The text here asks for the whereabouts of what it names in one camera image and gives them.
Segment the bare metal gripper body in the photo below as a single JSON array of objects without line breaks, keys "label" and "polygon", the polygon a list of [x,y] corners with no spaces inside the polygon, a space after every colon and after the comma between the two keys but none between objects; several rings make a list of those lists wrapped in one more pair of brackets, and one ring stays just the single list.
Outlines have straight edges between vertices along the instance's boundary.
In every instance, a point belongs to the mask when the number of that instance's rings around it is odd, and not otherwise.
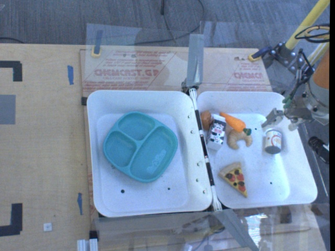
[{"label": "bare metal gripper body", "polygon": [[329,107],[313,96],[287,96],[283,99],[284,115],[298,121],[317,121],[329,124]]}]

